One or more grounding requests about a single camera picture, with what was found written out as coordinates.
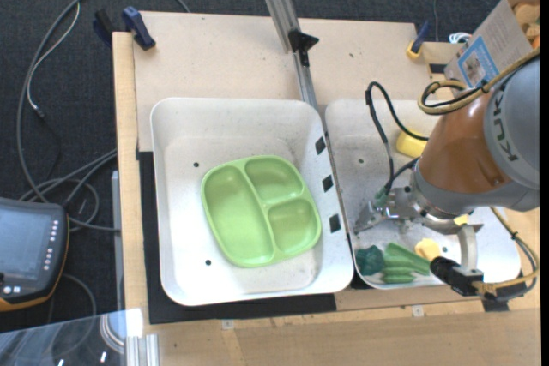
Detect brown cardboard box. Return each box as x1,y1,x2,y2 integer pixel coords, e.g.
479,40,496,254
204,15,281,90
443,0,541,90

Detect pale wood board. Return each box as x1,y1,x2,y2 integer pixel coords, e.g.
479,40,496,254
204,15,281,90
132,10,437,153

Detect yellow rounded block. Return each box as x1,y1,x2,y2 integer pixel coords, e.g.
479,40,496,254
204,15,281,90
395,128,429,159

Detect green pea pods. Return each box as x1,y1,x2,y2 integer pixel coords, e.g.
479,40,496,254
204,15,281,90
380,242,431,285

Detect black cylinder on white bracket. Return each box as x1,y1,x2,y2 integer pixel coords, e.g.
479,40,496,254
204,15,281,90
429,222,486,297

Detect dark green broccoli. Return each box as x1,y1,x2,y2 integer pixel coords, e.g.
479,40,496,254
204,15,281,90
354,244,386,277

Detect white plastic tray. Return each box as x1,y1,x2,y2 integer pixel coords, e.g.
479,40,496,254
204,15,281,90
149,97,355,308
324,98,522,291

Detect green divided plate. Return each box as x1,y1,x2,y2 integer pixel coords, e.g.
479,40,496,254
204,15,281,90
200,154,323,269

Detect yellow toy food piece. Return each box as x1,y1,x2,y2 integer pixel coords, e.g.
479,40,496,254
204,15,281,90
413,237,443,263

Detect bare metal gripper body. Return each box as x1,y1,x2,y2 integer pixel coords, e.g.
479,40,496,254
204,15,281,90
376,185,456,235

